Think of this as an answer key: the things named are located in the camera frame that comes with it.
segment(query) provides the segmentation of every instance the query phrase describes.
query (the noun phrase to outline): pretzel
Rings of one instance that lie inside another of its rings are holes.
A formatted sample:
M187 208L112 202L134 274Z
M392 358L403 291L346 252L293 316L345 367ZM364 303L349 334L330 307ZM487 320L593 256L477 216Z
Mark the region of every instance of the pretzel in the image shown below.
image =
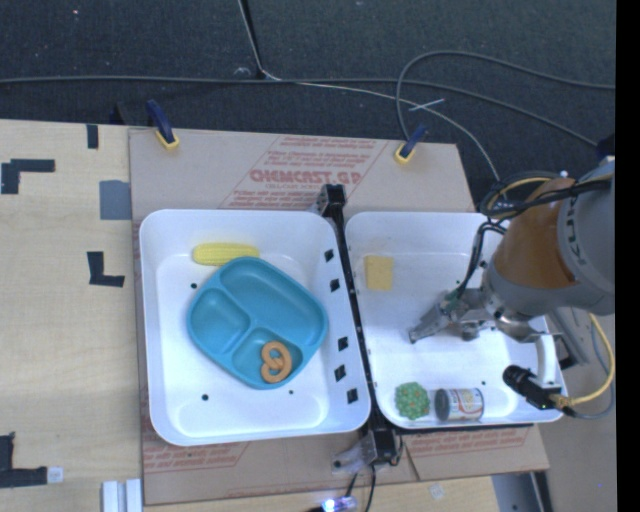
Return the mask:
M271 351L276 351L279 355L273 357ZM262 346L260 352L264 364L260 368L260 375L270 384L275 384L286 379L291 373L291 354L287 347L279 341L269 341Z

